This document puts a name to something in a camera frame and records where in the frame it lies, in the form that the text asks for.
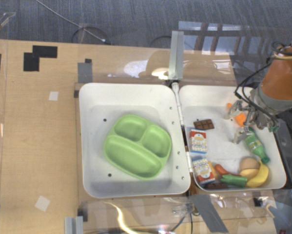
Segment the green vegetable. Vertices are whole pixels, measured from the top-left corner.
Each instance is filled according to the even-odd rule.
[[[248,179],[246,177],[233,176],[231,174],[226,174],[226,175],[223,175],[223,178],[220,181],[228,185],[244,187]]]

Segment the white tray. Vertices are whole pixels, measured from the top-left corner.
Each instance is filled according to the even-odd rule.
[[[97,198],[172,195],[188,190],[190,174],[175,96],[170,88],[163,85],[88,83],[80,90],[79,104],[83,184],[89,195]],[[117,169],[103,154],[108,132],[118,118],[130,113],[153,121],[172,138],[172,150],[166,165],[156,178],[149,181]]]
[[[243,157],[257,158],[257,156],[249,151],[244,141],[239,144],[232,143],[239,125],[223,118],[227,112],[227,103],[233,104],[237,100],[234,90],[235,87],[187,85],[180,89],[179,97],[187,140],[189,140],[190,129],[195,128],[194,121],[211,119],[215,129],[206,131],[208,152],[205,157],[208,161],[221,164],[231,173],[238,174],[240,172],[239,162]],[[249,94],[250,90],[250,88],[246,88],[246,93]],[[230,188],[228,191],[279,189],[286,183],[286,173],[273,133],[269,133],[266,128],[264,130],[254,129],[256,136],[265,147],[266,155],[271,159],[267,164],[270,170],[268,179],[260,188]]]

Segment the wooden table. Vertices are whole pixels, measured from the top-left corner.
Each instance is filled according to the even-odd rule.
[[[33,45],[57,46],[58,57],[40,58],[39,72],[24,72],[23,55],[31,53]],[[162,84],[163,81],[152,73],[168,67],[169,51],[0,40],[0,54],[0,234],[64,233],[64,218],[75,217],[80,202],[85,198],[88,200],[86,196],[80,196],[83,188],[80,189],[78,175],[74,98],[78,63],[92,60],[93,81],[96,82]],[[223,58],[227,59],[227,66],[216,69],[214,63]],[[186,52],[184,59],[187,67],[183,84],[190,79],[199,84],[235,84],[229,56]],[[58,92],[57,100],[49,100],[51,92]],[[45,211],[35,207],[40,196],[50,201]],[[147,205],[143,211],[147,208],[155,219],[159,212],[157,204],[157,199],[143,199],[141,207]],[[266,233],[273,233],[273,221],[263,208],[258,212],[250,203],[245,208],[250,212],[253,209],[253,214],[240,215],[240,209],[229,209],[231,218],[224,222],[232,233],[237,233],[238,229],[238,233],[246,233],[247,228],[253,231],[265,228]],[[110,223],[105,224],[106,228],[116,221],[117,212],[114,209],[112,212],[110,217],[113,219],[108,220]],[[127,222],[137,227],[143,224],[131,214]],[[177,222],[178,218],[174,218],[171,223]],[[208,232],[201,217],[194,217],[194,222],[194,233],[196,230]],[[190,233],[190,224],[181,225],[177,233]]]

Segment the white cable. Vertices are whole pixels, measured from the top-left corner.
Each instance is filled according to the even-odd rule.
[[[52,10],[50,7],[48,7],[46,4],[42,3],[41,1],[39,0],[35,0],[37,1],[39,4],[43,5],[46,9],[48,9],[49,11],[53,12],[55,15],[59,16],[60,18],[64,19],[65,21],[79,27],[79,28],[82,28],[82,26],[78,25],[77,23],[65,18],[64,16],[60,15],[59,13],[57,13],[56,11]],[[98,40],[102,41],[102,42],[105,42],[106,39],[102,39],[102,38],[99,38],[98,36],[94,35],[93,33],[89,32],[87,29],[84,29],[84,31],[88,34],[90,34],[91,36],[97,38]]]

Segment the white paper square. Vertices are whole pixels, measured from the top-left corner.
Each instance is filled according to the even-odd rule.
[[[59,92],[50,92],[48,100],[58,100]]]
[[[50,200],[48,200],[47,198],[43,196],[39,196],[39,199],[37,200],[35,207],[45,212],[47,210],[49,203],[50,203]]]

